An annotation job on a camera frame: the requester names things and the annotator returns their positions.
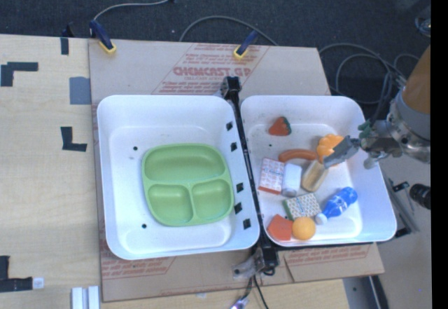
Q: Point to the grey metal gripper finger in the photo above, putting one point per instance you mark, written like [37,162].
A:
[335,159]
[348,143]

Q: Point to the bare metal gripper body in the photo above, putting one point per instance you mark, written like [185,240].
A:
[392,141]

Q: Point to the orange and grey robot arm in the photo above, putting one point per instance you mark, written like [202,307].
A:
[419,85]

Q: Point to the orange lobed toy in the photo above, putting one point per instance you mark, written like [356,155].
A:
[326,146]

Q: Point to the clear yellowish plastic bottle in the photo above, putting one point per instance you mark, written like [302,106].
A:
[313,178]

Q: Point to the orange toy sausage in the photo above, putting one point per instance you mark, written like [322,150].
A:
[297,155]

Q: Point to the blue bottle with white cap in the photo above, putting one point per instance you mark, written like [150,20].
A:
[338,203]

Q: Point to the white plastic tray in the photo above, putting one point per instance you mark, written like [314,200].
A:
[122,174]
[371,202]

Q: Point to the green and white patterned packet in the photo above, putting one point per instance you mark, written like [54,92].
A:
[302,206]

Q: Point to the red toy strawberry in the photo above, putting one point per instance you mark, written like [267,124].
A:
[279,127]

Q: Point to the orange and white carton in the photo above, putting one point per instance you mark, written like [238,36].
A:
[271,176]

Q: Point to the orange ball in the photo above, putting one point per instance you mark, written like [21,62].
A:
[304,228]

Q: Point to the thin black rod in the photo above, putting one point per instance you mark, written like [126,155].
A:
[249,174]

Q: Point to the orange wedge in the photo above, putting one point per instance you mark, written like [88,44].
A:
[280,228]

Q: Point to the green divided plate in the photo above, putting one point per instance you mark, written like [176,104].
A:
[185,164]

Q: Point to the brown cardboard board red print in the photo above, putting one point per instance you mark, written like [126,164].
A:
[196,69]

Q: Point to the black cylinder on white bracket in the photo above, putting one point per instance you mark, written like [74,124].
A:
[421,196]

